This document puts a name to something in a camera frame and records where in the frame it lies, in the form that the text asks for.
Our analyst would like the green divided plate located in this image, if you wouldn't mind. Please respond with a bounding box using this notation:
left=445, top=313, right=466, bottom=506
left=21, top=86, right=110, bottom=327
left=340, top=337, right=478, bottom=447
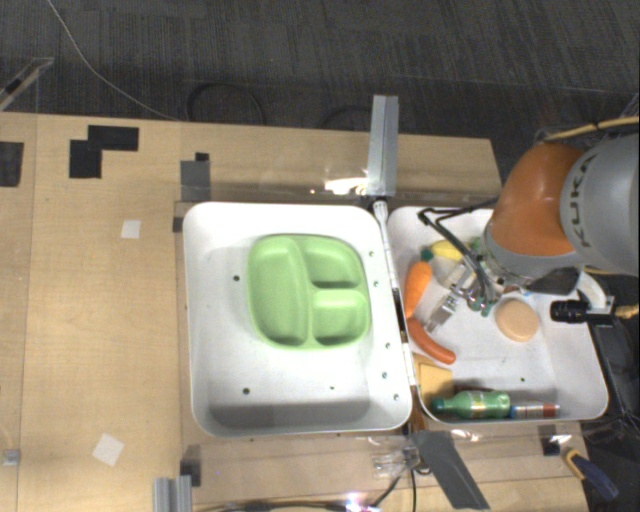
left=245, top=233, right=373, bottom=350

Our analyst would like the green plastic bottle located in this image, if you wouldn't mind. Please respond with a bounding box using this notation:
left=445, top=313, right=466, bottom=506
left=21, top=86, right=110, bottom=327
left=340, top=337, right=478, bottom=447
left=430, top=390, right=512, bottom=421

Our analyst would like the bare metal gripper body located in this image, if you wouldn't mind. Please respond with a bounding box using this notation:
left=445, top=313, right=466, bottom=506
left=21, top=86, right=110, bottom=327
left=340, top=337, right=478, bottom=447
left=438, top=259, right=507, bottom=307

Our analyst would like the beige round biscuit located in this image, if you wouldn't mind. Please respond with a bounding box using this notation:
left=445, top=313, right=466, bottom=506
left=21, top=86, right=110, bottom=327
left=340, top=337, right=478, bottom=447
left=494, top=297, right=540, bottom=344

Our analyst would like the yellow bread slice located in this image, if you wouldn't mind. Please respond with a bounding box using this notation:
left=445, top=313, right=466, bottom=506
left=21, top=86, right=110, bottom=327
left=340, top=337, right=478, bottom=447
left=416, top=360, right=455, bottom=402

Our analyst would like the orange sausage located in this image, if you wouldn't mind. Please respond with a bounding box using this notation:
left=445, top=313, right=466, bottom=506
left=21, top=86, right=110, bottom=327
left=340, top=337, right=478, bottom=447
left=406, top=317, right=457, bottom=365

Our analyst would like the orange carrot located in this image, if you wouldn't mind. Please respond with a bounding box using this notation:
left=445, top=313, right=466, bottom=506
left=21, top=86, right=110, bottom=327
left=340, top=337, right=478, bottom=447
left=403, top=247, right=434, bottom=320

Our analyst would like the white plastic tray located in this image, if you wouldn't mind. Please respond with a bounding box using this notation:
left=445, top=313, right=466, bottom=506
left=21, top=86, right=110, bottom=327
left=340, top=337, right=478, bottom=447
left=387, top=206, right=610, bottom=426
left=182, top=201, right=414, bottom=439

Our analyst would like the black cylinder on white bracket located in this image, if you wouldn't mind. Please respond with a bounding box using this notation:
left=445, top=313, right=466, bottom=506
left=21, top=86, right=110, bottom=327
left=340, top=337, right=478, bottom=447
left=549, top=282, right=615, bottom=326

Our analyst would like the red and silver can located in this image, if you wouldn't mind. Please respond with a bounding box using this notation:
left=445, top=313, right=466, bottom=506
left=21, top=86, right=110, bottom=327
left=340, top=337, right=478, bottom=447
left=509, top=402, right=562, bottom=421

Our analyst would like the yellow banana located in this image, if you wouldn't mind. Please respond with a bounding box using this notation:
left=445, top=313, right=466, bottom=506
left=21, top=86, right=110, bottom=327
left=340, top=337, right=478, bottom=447
left=430, top=240, right=465, bottom=264

